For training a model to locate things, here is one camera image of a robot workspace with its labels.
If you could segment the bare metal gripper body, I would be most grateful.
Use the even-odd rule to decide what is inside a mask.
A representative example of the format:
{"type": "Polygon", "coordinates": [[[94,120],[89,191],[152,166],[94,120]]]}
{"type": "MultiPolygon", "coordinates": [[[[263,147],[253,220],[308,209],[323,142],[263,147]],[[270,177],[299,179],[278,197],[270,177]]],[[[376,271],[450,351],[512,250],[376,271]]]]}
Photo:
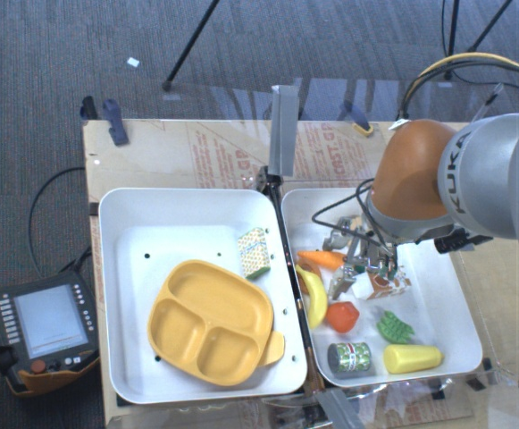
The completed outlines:
{"type": "Polygon", "coordinates": [[[382,242],[374,229],[366,229],[361,216],[346,216],[339,220],[340,234],[349,237],[343,272],[354,278],[361,273],[393,280],[398,274],[398,253],[394,246],[382,242]]]}

